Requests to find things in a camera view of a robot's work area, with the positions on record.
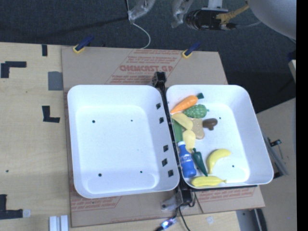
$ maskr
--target dark green toy vegetable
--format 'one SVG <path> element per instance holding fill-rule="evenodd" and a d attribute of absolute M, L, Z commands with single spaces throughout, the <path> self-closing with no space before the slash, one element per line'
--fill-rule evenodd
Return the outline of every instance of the dark green toy vegetable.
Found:
<path fill-rule="evenodd" d="M 197 152 L 196 148 L 193 148 L 193 154 L 192 154 L 193 161 L 197 164 L 198 168 L 204 173 L 205 176 L 207 176 L 207 171 L 202 159 L 201 152 Z"/>
<path fill-rule="evenodd" d="M 187 110 L 184 110 L 183 113 L 188 117 L 203 118 L 207 113 L 207 109 L 203 104 L 197 104 L 188 108 Z"/>

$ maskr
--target cardboard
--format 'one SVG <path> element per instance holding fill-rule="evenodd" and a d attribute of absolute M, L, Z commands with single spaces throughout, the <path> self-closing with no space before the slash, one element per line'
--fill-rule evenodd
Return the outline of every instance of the cardboard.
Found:
<path fill-rule="evenodd" d="M 166 87 L 176 84 L 227 84 L 219 54 L 195 51 L 190 58 L 184 59 L 181 51 L 87 47 L 82 53 L 76 54 L 72 47 L 63 47 L 62 67 L 72 227 L 172 216 L 172 211 L 161 210 L 161 202 L 169 199 L 173 191 L 98 199 L 86 199 L 76 192 L 67 93 L 79 84 L 147 85 L 156 71 L 166 73 Z M 184 215 L 264 206 L 259 187 L 210 190 L 197 192 L 196 196 L 197 203 L 194 207 L 184 209 Z"/>

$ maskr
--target toy carrot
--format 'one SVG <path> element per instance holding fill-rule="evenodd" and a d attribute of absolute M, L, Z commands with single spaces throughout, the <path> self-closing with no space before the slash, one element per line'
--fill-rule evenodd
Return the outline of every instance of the toy carrot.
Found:
<path fill-rule="evenodd" d="M 190 95 L 187 98 L 183 99 L 180 103 L 178 103 L 171 111 L 170 113 L 176 113 L 185 109 L 188 109 L 189 107 L 194 106 L 198 99 L 204 98 L 202 93 L 199 93 L 197 96 Z"/>

